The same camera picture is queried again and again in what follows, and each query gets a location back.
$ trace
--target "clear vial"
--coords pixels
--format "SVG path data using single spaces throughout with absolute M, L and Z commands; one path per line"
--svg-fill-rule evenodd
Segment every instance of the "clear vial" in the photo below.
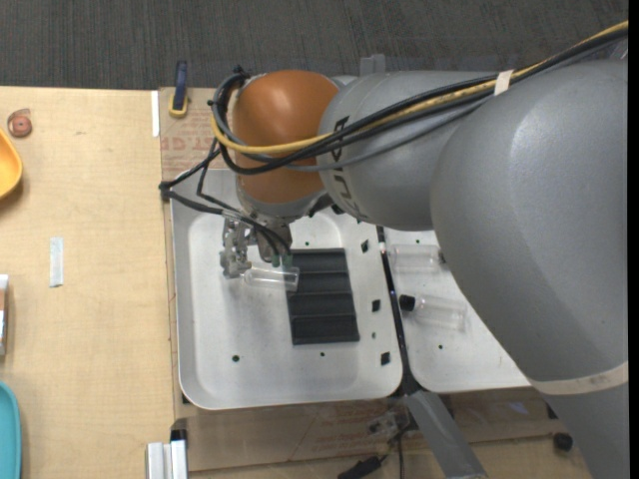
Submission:
M 298 267 L 274 267 L 268 264 L 253 264 L 242 277 L 244 282 L 254 287 L 270 287 L 287 291 L 297 291 L 300 281 L 300 269 Z
M 402 310 L 411 312 L 413 317 L 424 324 L 449 328 L 460 332 L 466 329 L 468 303 L 464 300 L 442 298 L 430 294 L 399 297 Z
M 441 272 L 441 250 L 436 244 L 394 244 L 387 253 L 391 267 L 397 272 Z

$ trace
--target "blue plate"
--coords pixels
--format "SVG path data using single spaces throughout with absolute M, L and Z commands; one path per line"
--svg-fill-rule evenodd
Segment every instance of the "blue plate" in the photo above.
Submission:
M 20 479 L 22 434 L 18 402 L 11 389 L 0 381 L 0 479 Z

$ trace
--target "yellow bowl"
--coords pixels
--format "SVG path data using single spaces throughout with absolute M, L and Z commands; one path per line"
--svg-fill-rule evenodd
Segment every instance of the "yellow bowl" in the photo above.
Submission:
M 9 137 L 0 128 L 0 199 L 8 196 L 20 183 L 22 161 Z

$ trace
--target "yellow cable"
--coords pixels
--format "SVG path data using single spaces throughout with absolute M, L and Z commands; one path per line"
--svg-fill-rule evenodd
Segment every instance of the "yellow cable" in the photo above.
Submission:
M 621 30 L 627 30 L 628 29 L 628 20 L 623 21 L 617 25 L 614 25 L 612 27 L 609 27 L 605 30 L 602 30 L 601 32 L 598 32 L 597 34 L 584 39 L 583 41 L 580 41 L 578 43 L 576 43 L 575 45 L 573 45 L 570 49 L 572 48 L 576 48 L 578 46 L 581 46 L 584 43 L 587 43 L 589 41 L 594 41 L 595 39 L 598 39 L 602 36 L 605 36 L 607 34 L 612 34 Z M 537 62 L 536 64 L 533 64 L 531 66 L 528 66 L 526 68 L 522 68 L 520 70 L 515 71 L 514 73 L 512 73 L 510 79 L 511 80 L 516 80 L 517 78 L 522 77 L 523 75 L 525 75 L 526 73 L 528 73 L 529 71 L 532 71 L 533 69 L 536 69 L 537 67 L 543 65 L 544 63 L 550 61 L 551 59 L 553 59 L 554 56 L 548 57 L 544 60 L 542 60 L 541 62 Z M 450 103 L 453 102 L 455 100 L 458 100 L 460 98 L 465 98 L 466 96 L 472 96 L 473 94 L 476 94 L 477 92 L 486 90 L 486 89 L 492 89 L 494 88 L 496 83 L 496 80 L 490 80 L 488 82 L 484 82 L 478 85 L 474 85 L 472 87 L 468 87 L 466 89 L 460 89 L 458 91 L 454 91 L 451 92 L 449 94 L 445 94 L 443 96 L 437 96 L 435 98 L 431 98 L 429 100 L 423 101 L 421 103 L 416 103 L 414 105 L 412 105 L 409 108 L 406 108 L 404 110 L 400 110 L 390 116 L 384 117 L 382 119 L 379 119 L 378 121 L 375 121 L 374 123 L 369 124 L 368 126 L 365 126 L 363 128 L 361 128 L 362 131 L 364 130 L 369 130 L 371 128 L 374 128 L 376 126 L 388 123 L 390 121 L 393 121 L 395 119 L 398 119 L 400 117 L 403 116 L 407 116 L 410 114 L 413 114 L 415 112 L 420 112 L 421 110 L 426 110 L 432 107 L 436 107 L 438 105 L 443 105 L 445 103 Z M 280 145 L 276 145 L 276 146 L 244 146 L 242 144 L 237 144 L 235 142 L 233 142 L 231 139 L 229 139 L 223 132 L 222 130 L 220 130 L 220 128 L 218 127 L 218 123 L 216 123 L 216 120 L 214 118 L 211 119 L 211 126 L 213 128 L 213 133 L 215 135 L 215 137 L 218 139 L 218 141 L 220 141 L 220 143 L 222 143 L 224 146 L 226 146 L 229 149 L 233 149 L 235 151 L 237 151 L 238 153 L 242 153 L 242 154 L 247 154 L 247 155 L 259 155 L 259 154 L 263 154 L 263 155 L 277 155 L 277 154 L 281 154 L 281 153 L 292 153 L 294 151 L 298 151 L 306 146 L 310 146 L 312 144 L 315 144 L 317 142 L 319 142 L 320 140 L 325 139 L 326 137 L 330 136 L 331 133 L 326 133 L 324 135 L 319 135 L 317 137 L 312 137 L 309 139 L 304 139 L 301 140 L 299 142 L 292 142 L 289 144 L 280 144 Z

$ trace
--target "gray carpet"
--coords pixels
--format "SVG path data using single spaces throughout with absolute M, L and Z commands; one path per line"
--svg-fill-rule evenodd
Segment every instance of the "gray carpet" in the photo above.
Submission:
M 629 0 L 0 0 L 0 85 L 155 89 L 233 66 L 503 69 L 628 18 Z

